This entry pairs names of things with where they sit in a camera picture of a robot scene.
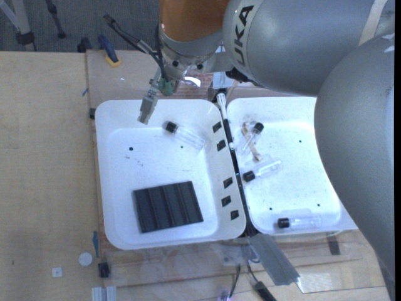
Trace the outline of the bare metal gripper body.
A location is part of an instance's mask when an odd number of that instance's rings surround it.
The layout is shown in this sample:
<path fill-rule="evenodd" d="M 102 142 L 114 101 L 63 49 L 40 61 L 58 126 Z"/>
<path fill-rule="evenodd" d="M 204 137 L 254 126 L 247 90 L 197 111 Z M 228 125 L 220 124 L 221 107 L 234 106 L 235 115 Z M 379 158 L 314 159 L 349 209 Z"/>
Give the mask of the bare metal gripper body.
<path fill-rule="evenodd" d="M 151 89 L 177 89 L 188 73 L 205 71 L 214 57 L 212 53 L 206 56 L 151 53 L 150 56 L 157 64 L 156 74 L 150 81 Z"/>

